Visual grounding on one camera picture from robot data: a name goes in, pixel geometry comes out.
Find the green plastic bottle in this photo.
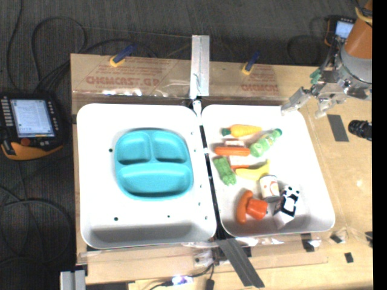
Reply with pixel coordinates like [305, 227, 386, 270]
[249, 127, 283, 158]

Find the black and white carton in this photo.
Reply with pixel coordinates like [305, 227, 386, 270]
[273, 185, 301, 230]

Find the white and orange packet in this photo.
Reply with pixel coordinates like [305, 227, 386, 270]
[224, 139, 252, 170]

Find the orange carrot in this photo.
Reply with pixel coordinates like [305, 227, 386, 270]
[213, 144, 252, 158]

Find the thin black and white rod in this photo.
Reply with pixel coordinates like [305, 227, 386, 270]
[192, 99, 226, 242]

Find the white can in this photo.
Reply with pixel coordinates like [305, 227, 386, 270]
[259, 174, 281, 202]

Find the brown cardboard board red print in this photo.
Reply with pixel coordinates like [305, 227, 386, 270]
[70, 53, 373, 286]

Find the yellow banana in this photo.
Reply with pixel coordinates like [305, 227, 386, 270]
[235, 159, 271, 182]

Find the white plastic tray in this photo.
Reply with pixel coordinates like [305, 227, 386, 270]
[76, 102, 218, 251]
[200, 103, 337, 239]

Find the yellow carrot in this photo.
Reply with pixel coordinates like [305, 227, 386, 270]
[221, 124, 263, 138]

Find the green broccoli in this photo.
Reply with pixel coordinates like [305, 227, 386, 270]
[213, 156, 238, 187]

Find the black cylinder on white bracket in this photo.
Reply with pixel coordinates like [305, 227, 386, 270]
[347, 119, 373, 142]

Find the orange pepper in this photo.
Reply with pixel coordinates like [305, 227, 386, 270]
[246, 198, 269, 221]

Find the blue divided plate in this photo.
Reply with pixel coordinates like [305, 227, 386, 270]
[113, 129, 195, 201]

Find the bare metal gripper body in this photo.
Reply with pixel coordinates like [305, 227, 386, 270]
[310, 59, 373, 102]

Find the orange sausage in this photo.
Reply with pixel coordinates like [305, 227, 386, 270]
[236, 189, 254, 225]

